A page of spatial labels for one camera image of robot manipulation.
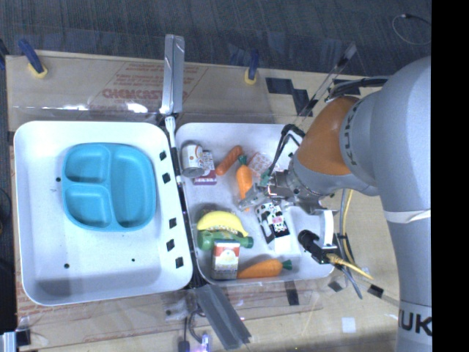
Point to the green bottle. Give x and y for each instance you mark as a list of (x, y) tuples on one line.
[(209, 240)]

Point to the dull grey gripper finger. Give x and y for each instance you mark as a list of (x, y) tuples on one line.
[(259, 189), (251, 202)]

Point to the black and white cow carton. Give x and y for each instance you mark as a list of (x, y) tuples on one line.
[(275, 222)]

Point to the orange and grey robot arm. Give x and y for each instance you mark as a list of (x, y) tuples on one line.
[(399, 141)]

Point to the white and orange small can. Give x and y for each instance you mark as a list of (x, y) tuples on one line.
[(191, 158)]

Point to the orange and white juice carton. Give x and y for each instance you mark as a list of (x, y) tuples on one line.
[(225, 259)]

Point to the orange toy sausage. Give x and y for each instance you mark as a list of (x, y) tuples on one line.
[(229, 160)]

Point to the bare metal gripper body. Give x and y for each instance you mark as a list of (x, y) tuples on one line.
[(287, 187)]

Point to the brown cardboard board red print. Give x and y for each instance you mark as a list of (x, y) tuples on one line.
[(91, 86)]

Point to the black cylinder on white bracket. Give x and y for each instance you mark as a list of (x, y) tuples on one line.
[(311, 244)]

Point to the white plastic tray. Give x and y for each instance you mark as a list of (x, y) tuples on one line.
[(95, 262), (227, 193)]

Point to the blue divided plate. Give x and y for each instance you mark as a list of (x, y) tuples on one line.
[(132, 189)]

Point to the yellow banana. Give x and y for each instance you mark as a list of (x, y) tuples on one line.
[(220, 219)]

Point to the white and maroon small carton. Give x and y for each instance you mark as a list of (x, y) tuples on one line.
[(208, 174)]

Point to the orange toy carrot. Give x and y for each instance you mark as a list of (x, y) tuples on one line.
[(243, 178), (262, 268)]

